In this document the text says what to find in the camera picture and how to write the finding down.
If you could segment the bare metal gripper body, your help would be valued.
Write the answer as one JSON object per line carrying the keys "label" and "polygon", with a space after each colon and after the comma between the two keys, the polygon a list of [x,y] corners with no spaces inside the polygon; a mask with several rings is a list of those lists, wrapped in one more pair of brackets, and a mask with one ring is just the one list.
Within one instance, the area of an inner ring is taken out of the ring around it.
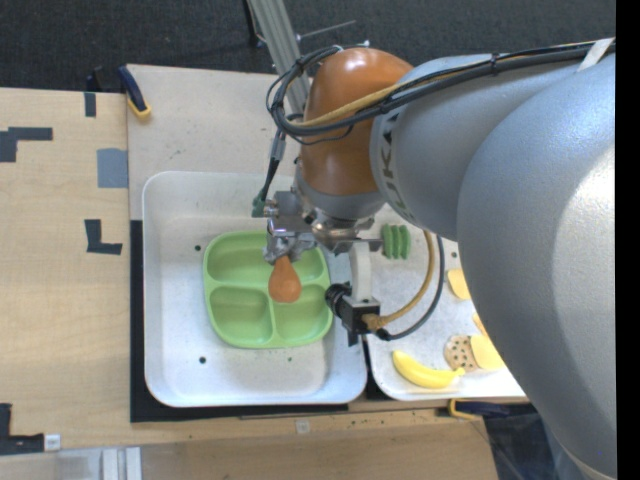
{"label": "bare metal gripper body", "polygon": [[308,202],[294,190],[278,191],[264,205],[267,220],[266,245],[280,247],[287,255],[296,241],[306,244],[306,250],[323,247],[334,254],[348,252],[359,234],[369,230],[373,216],[359,218],[335,217]]}

